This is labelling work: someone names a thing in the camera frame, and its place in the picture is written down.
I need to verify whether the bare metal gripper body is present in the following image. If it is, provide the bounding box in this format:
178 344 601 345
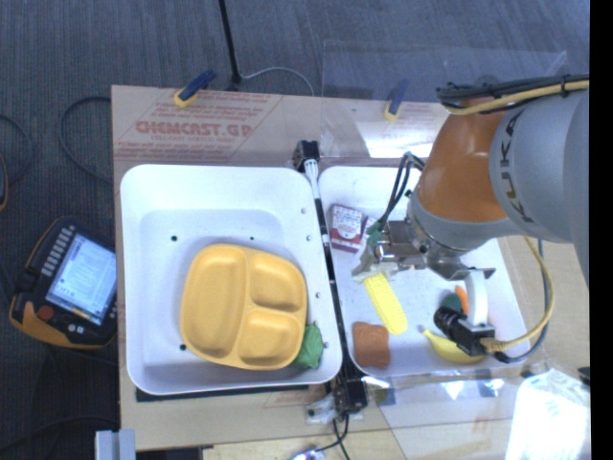
375 219 462 280

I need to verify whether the red and white carton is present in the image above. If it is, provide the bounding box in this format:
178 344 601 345
328 203 364 254

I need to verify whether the yellow corn cob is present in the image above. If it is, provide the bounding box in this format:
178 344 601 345
352 261 409 337

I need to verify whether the white plastic tray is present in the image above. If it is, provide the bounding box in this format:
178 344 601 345
318 165 533 379
119 163 344 397

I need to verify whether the thin black and white rod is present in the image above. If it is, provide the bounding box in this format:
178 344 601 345
306 159 352 380

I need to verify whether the orange carrot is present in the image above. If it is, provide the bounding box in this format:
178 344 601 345
440 285 470 317

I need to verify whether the brown toy bread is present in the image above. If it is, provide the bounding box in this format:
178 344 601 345
352 321 392 370

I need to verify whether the green toy lettuce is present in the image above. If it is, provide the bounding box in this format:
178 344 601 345
291 321 326 371

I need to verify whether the yellow banana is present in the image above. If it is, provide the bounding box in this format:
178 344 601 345
421 328 486 366

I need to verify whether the yellow divided plate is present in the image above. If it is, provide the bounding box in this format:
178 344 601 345
178 242 309 372

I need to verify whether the brown cardboard board, red print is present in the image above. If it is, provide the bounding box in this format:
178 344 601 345
110 84 545 452

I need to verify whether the thin black stand pole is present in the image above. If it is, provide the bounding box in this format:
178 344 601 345
208 0 244 92

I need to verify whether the black cylinder on white bracket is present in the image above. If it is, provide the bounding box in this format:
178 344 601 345
433 265 497 357

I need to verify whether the black block with thin wires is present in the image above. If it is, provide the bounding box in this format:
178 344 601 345
331 378 370 417
292 139 322 172

